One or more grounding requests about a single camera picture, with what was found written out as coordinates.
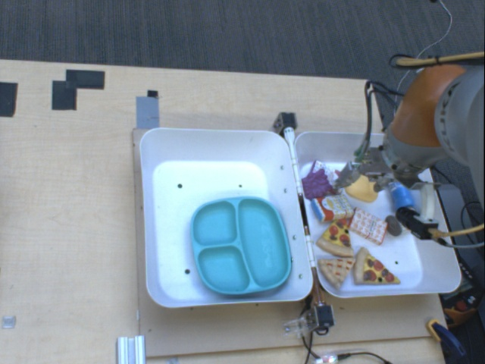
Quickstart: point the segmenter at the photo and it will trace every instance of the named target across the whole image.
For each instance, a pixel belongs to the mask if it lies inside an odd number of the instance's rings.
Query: gray carpet
[[[483,50],[485,0],[443,2],[452,29],[424,55]],[[355,77],[396,88],[403,72],[390,56],[418,54],[448,24],[429,0],[0,0],[0,58]],[[393,105],[379,100],[387,125]],[[437,168],[465,202],[477,200],[468,169]],[[483,222],[479,206],[469,212]]]

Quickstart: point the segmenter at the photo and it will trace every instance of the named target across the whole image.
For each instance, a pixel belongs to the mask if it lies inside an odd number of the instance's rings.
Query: white plastic tray
[[[166,307],[297,301],[311,289],[311,269],[286,142],[265,131],[158,128],[140,143],[145,215],[146,284]],[[266,199],[289,237],[291,272],[281,286],[245,296],[208,289],[190,241],[196,209],[238,196]]]
[[[361,140],[361,134],[353,133],[307,132],[300,134],[296,139],[296,154],[299,157],[301,177],[305,177],[309,173],[315,159],[332,168],[341,169],[350,160]],[[382,135],[373,136],[373,146],[381,142]],[[421,178],[431,180],[430,172],[427,171]],[[419,209],[421,204],[419,192],[413,192],[413,197]],[[394,213],[391,197],[385,190],[380,192],[377,200],[372,203],[361,202],[352,197],[348,198],[352,206],[360,207],[382,219]],[[435,198],[435,205],[435,219],[440,223],[440,229],[446,230],[437,198]],[[316,242],[329,223],[322,224],[315,218],[307,199],[305,207],[311,238]],[[409,232],[401,234],[399,237],[387,234],[383,243],[378,246],[351,232],[351,241],[355,253],[361,246],[368,248],[372,255],[399,277],[401,284],[356,285],[353,277],[348,276],[340,289],[336,289],[319,271],[318,276],[322,286],[336,297],[447,293],[454,291],[460,283],[461,272],[453,249],[441,246],[432,240],[418,240]],[[317,246],[314,246],[314,254],[316,259],[334,257]]]

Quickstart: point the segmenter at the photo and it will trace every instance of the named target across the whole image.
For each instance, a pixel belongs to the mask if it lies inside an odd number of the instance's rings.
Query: cable
[[[370,81],[365,83],[365,106],[367,109],[367,127],[365,129],[364,139],[362,140],[361,145],[356,149],[354,152],[355,161],[360,162],[367,152],[370,144],[371,144],[371,132],[372,132],[372,100],[371,96],[374,90],[369,90],[371,88]]]
[[[305,336],[302,336],[302,340],[303,340],[303,345],[305,345],[305,348],[307,350],[305,364],[308,364],[310,355],[312,355],[315,359],[320,359],[319,355],[317,355],[313,350],[311,350],[311,346],[313,345],[313,331],[310,332],[310,341],[308,345],[306,343]]]
[[[392,364],[390,361],[384,359],[383,357],[372,353],[372,352],[351,352],[351,353],[341,353],[340,355],[337,355],[337,359],[339,361],[348,359],[350,356],[358,356],[358,355],[368,355],[368,356],[373,356],[377,357],[379,360],[381,360],[384,364]]]
[[[461,229],[460,231],[452,231],[452,232],[442,232],[439,229],[431,228],[429,232],[433,235],[433,238],[438,237],[451,237],[451,236],[461,236],[463,234],[472,234],[474,232],[482,231],[485,226],[483,224],[477,225],[475,227],[470,227],[467,229]]]
[[[453,16],[452,16],[452,13],[448,10],[448,8],[444,5],[443,1],[442,0],[438,0],[438,2],[440,3],[440,5],[443,7],[443,9],[445,10],[445,12],[448,14],[448,17],[449,17],[449,24],[448,24],[448,28],[446,29],[446,32],[444,33],[443,36],[441,36],[441,38],[439,38],[436,42],[433,42],[431,43],[430,45],[426,46],[424,49],[422,49],[420,51],[420,53],[416,56],[416,58],[419,58],[423,55],[424,52],[426,52],[428,49],[430,49],[431,47],[433,46],[436,46],[438,43],[440,43],[443,39],[445,39],[449,32],[451,31],[452,29],[452,24],[453,24]],[[402,76],[401,80],[399,81],[398,85],[397,85],[397,88],[396,88],[396,92],[399,91],[399,88],[401,87],[402,83],[404,82],[405,78],[408,76],[410,70],[406,71],[406,73]]]
[[[305,298],[305,305],[303,306],[303,309],[302,311],[300,312],[300,317],[303,315],[304,312],[306,312],[307,310],[309,310],[311,308],[311,301],[313,300],[313,295],[308,295],[306,298]]]
[[[384,94],[384,92],[381,92],[380,90],[375,88],[376,86],[380,86],[382,89],[385,90],[385,93],[393,94],[393,95],[400,96],[400,97],[404,96],[404,93],[397,92],[396,90],[393,90],[393,89],[389,89],[386,85],[384,85],[383,83],[381,83],[379,81],[369,81],[369,82],[372,84],[372,86],[374,86],[374,90],[376,92]]]
[[[458,62],[479,62],[485,58],[485,52],[471,52],[468,54],[447,55],[445,57],[429,57],[426,59],[402,57],[396,60],[393,67],[403,69],[420,69],[436,64],[456,64]]]
[[[470,205],[473,205],[473,204],[480,204],[480,202],[478,202],[478,201],[471,201],[471,202],[467,202],[467,203],[465,203],[463,205],[462,211],[460,212],[460,222],[462,223],[462,228],[466,228],[465,220],[464,220],[464,217],[463,217],[463,213],[465,213],[465,210],[466,210],[467,207],[469,207]],[[475,220],[475,222],[478,222],[478,220],[475,217],[473,217],[473,215],[471,215],[470,212],[468,213],[468,215],[471,218],[473,218]],[[475,243],[475,240],[473,240],[469,234],[467,234],[466,236],[467,236],[468,240],[470,240],[470,243],[472,243],[472,244]]]
[[[381,90],[381,89],[378,89],[375,86],[374,86],[374,90],[372,92],[378,93],[382,97],[384,97],[384,99],[387,100],[389,102],[389,104],[391,104],[392,109],[393,109],[393,114],[396,114],[396,109],[397,109],[399,103],[395,99],[393,99],[393,97],[391,97],[391,95],[394,95],[397,98],[398,96],[404,96],[402,93],[396,92],[395,90],[391,90],[391,89],[388,89],[387,91]]]
[[[460,246],[458,246],[456,244],[447,243],[441,237],[434,239],[434,241],[436,241],[441,246],[447,246],[448,248],[455,248],[455,249],[470,249],[470,248],[480,248],[481,246],[485,246],[485,242],[483,242],[483,241],[481,243],[460,245]]]

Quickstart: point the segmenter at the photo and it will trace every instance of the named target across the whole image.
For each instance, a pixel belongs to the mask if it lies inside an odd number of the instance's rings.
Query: toy food packet
[[[356,208],[349,230],[379,246],[386,236],[387,222],[369,212]]]
[[[311,207],[319,222],[351,218],[354,215],[353,207],[343,194],[314,198],[311,200]]]

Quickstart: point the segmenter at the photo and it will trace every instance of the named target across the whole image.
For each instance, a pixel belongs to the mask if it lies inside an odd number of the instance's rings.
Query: blue divided plate
[[[264,199],[239,197],[209,202],[190,226],[200,277],[222,294],[270,290],[289,276],[288,237],[278,211]]]

